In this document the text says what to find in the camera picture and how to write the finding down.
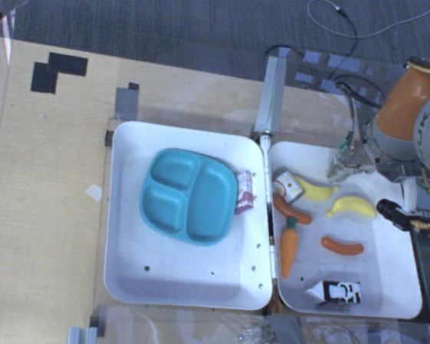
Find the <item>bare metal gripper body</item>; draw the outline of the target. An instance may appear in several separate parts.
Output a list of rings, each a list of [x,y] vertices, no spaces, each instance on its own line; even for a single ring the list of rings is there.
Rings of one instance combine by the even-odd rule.
[[[383,176],[390,182],[403,182],[407,178],[419,179],[422,177],[422,165],[417,160],[394,159],[388,156],[372,143],[355,141],[352,148],[346,153],[345,166],[364,166],[373,168],[373,173]]]

